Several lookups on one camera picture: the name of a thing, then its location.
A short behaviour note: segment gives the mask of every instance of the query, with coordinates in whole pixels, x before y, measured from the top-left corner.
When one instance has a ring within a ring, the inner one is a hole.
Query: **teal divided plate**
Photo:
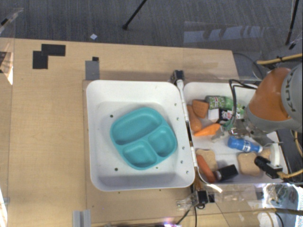
[[[116,120],[110,138],[131,167],[148,169],[168,158],[177,148],[177,139],[156,110],[143,107]]]

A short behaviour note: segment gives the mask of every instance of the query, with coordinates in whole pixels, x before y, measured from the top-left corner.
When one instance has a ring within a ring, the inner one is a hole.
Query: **black tape marking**
[[[41,51],[33,51],[33,69],[48,69],[48,57]]]
[[[65,56],[65,45],[61,44],[42,44],[42,55],[43,56]]]

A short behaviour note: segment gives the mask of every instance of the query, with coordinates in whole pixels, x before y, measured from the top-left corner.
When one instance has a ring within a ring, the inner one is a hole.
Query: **yellow cable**
[[[295,145],[297,146],[297,149],[301,155],[301,157],[303,157],[302,155],[302,150],[300,148],[300,144],[299,144],[299,141],[298,141],[298,132],[295,131],[294,132],[294,142],[295,142]],[[299,170],[299,171],[296,171],[294,173],[291,173],[291,174],[285,174],[284,172],[277,172],[277,174],[279,175],[280,178],[290,178],[290,177],[293,177],[293,176],[297,176],[299,174],[302,174],[303,173],[303,169]]]
[[[280,178],[290,178],[290,177],[293,177],[293,176],[298,176],[302,173],[303,173],[303,169],[301,169],[297,172],[291,173],[291,174],[286,174],[284,172],[277,172],[277,174],[279,175]]]
[[[277,58],[277,59],[268,60],[268,61],[257,61],[257,64],[267,65],[267,64],[273,64],[273,63],[279,63],[279,62],[283,62],[283,61],[289,61],[289,60],[297,59],[297,58],[300,58],[302,56],[303,56],[303,54],[301,53],[301,54],[285,56],[285,57],[282,57],[282,58]]]
[[[301,147],[300,147],[300,144],[298,141],[298,132],[297,131],[294,132],[294,142],[295,142],[295,146],[297,146],[298,152],[300,153],[301,157],[303,157],[302,150],[301,150]]]

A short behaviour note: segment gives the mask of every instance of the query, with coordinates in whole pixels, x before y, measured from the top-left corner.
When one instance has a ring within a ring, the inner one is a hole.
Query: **wire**
[[[162,226],[161,224],[134,224],[134,225],[117,225],[116,227],[155,227]]]
[[[260,75],[262,77],[261,79],[264,78],[263,73],[262,73],[261,69],[259,68],[259,65],[253,59],[251,59],[249,56],[247,56],[245,54],[242,54],[242,53],[239,53],[239,52],[233,52],[232,54],[234,54],[234,55],[241,55],[241,56],[244,56],[245,58],[249,59],[257,67],[257,69],[258,69],[258,71],[259,71],[259,73],[260,73]]]
[[[300,147],[300,144],[299,144],[299,141],[298,141],[298,132],[297,131],[294,132],[294,142],[295,142],[295,145],[296,145],[296,147],[298,149],[298,152],[300,153],[301,157],[303,157],[302,150],[301,150],[301,147]],[[300,175],[302,173],[303,173],[303,169],[301,169],[299,171],[296,171],[294,173],[291,173],[291,174],[285,174],[284,172],[277,172],[277,174],[279,175],[279,177],[281,179],[283,179],[283,178],[291,178],[291,177]]]
[[[185,212],[185,214],[182,216],[181,219],[179,219],[179,221],[176,223],[176,225],[180,224],[182,222],[182,220],[184,220],[184,218],[188,215],[189,212],[190,212],[190,209]]]
[[[285,62],[285,61],[289,61],[289,60],[294,60],[294,59],[298,59],[301,58],[303,56],[303,54],[295,54],[295,55],[290,55],[290,56],[285,56],[285,57],[279,57],[273,60],[268,60],[268,61],[257,61],[257,64],[260,65],[267,65],[267,64],[274,64],[274,63],[279,63],[279,62]]]
[[[270,213],[268,213],[267,211],[265,211],[264,213],[267,214],[267,216],[268,216],[268,218],[269,218],[269,221],[270,221],[270,223],[271,223],[271,226],[272,226],[272,227],[275,227],[273,218],[271,217]]]
[[[284,172],[277,172],[277,174],[279,175],[279,177],[280,178],[291,178],[291,177],[293,177],[293,176],[298,176],[298,175],[300,175],[300,174],[302,174],[303,173],[303,169],[301,169],[301,170],[299,170],[299,171],[296,171],[296,172],[294,172],[294,173],[291,173],[291,174],[286,174],[286,173],[284,173]]]
[[[195,210],[195,227],[197,227],[197,210],[196,207],[194,207]]]
[[[242,88],[248,88],[248,89],[254,89],[256,90],[256,87],[251,87],[247,84],[244,84],[242,82],[240,82],[239,80],[236,79],[230,79],[229,81],[229,86],[231,88],[232,91],[232,102],[233,102],[233,107],[232,107],[232,117],[231,119],[228,121],[228,123],[225,125],[225,130],[229,130],[230,127],[233,126],[235,120],[236,120],[236,115],[237,115],[237,96],[236,96],[236,90],[235,87],[242,87]],[[232,82],[236,82],[239,85],[232,85]]]
[[[295,146],[298,149],[298,152],[300,153],[301,157],[303,157],[302,150],[301,150],[301,147],[300,147],[300,144],[298,141],[298,132],[297,131],[294,132],[294,142],[295,142]]]
[[[275,212],[275,215],[277,215],[277,217],[278,217],[278,218],[280,219],[280,221],[281,221],[282,227],[284,227],[284,223],[283,223],[283,220],[282,220],[281,216],[280,216],[278,213],[276,213],[276,212]]]
[[[205,208],[205,204],[202,204],[201,206],[197,206],[197,208],[198,208],[199,210],[202,210],[202,209]]]

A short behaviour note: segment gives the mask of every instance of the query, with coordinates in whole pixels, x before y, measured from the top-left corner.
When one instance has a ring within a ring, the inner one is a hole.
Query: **orange carrot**
[[[205,135],[214,135],[217,130],[220,128],[221,124],[213,123],[209,126],[206,126],[204,129],[194,133],[194,136],[205,136]]]
[[[214,183],[216,178],[212,172],[212,170],[209,168],[208,164],[204,160],[203,156],[196,155],[197,163],[199,166],[199,169],[203,172],[203,174],[206,176],[208,182]]]

